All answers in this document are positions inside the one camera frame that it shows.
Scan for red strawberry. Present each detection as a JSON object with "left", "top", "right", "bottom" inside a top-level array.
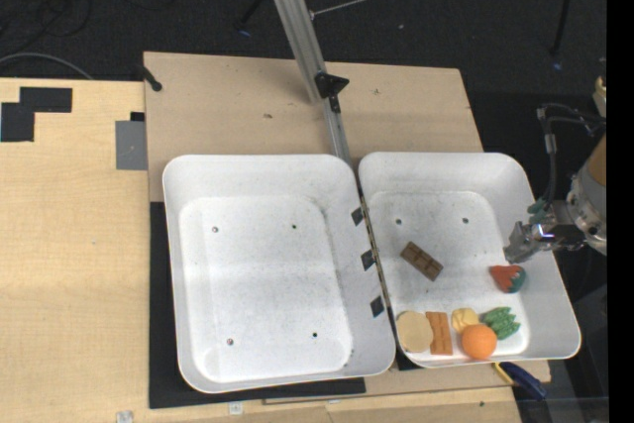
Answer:
[{"left": 488, "top": 264, "right": 528, "bottom": 295}]

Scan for round tan biscuit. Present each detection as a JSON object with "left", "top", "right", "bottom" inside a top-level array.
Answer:
[{"left": 395, "top": 310, "right": 435, "bottom": 355}]

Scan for orange fruit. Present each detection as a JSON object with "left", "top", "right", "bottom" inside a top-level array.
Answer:
[{"left": 461, "top": 323, "right": 498, "bottom": 362}]

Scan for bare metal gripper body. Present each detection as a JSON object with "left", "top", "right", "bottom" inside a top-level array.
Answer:
[{"left": 535, "top": 192, "right": 608, "bottom": 257}]

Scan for orange wafer biscuit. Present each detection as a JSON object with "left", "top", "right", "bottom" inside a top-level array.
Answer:
[{"left": 424, "top": 310, "right": 455, "bottom": 357}]

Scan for white plastic tray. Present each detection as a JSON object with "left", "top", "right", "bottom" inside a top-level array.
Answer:
[
  {"left": 357, "top": 151, "right": 582, "bottom": 370},
  {"left": 161, "top": 154, "right": 398, "bottom": 395}
]

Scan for yellow lumpy toy food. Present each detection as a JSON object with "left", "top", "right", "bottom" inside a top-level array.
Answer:
[{"left": 451, "top": 307, "right": 480, "bottom": 335}]

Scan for green pea pods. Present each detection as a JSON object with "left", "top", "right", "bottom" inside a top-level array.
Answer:
[{"left": 478, "top": 306, "right": 522, "bottom": 342}]

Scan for brown cardboard board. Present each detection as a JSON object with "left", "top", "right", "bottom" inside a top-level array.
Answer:
[{"left": 143, "top": 52, "right": 553, "bottom": 405}]

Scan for brown chocolate bar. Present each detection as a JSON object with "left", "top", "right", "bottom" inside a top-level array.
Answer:
[{"left": 399, "top": 241, "right": 445, "bottom": 283}]

